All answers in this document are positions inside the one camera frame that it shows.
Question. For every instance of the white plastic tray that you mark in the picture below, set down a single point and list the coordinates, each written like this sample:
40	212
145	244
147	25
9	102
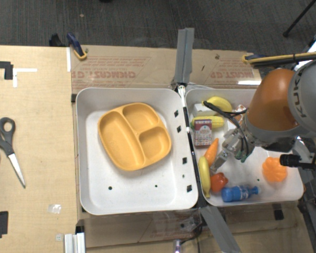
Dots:
137	194
247	173

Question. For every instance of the blue plastic bottle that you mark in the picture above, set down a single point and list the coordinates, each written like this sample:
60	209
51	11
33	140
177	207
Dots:
235	193

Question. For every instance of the black cylinder on white bracket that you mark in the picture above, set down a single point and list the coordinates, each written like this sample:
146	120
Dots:
291	160

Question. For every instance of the short yellow banana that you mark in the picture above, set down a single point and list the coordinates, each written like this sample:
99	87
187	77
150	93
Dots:
221	103

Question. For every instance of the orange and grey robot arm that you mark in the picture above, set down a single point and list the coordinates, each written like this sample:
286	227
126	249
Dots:
274	101

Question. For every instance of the red and white carton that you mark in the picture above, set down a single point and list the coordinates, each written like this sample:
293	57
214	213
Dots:
202	134

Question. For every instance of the orange carrot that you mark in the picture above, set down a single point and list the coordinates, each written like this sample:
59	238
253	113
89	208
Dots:
212	150

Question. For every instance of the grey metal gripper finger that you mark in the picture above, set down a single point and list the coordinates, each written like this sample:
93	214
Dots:
222	160
216	161

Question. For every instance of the yellow divided plate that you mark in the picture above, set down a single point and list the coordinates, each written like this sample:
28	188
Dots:
121	141

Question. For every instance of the white and brown packet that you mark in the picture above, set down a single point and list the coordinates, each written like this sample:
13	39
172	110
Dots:
239	109

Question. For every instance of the orange pumpkin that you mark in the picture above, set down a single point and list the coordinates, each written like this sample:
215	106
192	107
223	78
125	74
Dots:
274	171

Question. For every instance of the orange red pepper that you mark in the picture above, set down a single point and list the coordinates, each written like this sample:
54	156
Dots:
218	182

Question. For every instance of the yellow corn cob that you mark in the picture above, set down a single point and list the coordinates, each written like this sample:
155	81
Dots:
216	121

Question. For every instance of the long yellow banana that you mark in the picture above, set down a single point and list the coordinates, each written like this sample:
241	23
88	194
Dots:
205	175

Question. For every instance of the cream white block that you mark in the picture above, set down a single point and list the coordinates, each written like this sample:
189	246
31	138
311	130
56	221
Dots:
200	110

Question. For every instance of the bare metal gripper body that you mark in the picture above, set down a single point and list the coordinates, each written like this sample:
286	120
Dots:
233	140

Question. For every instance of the brown cardboard board red print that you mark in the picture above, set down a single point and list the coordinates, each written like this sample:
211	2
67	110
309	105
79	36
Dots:
137	67

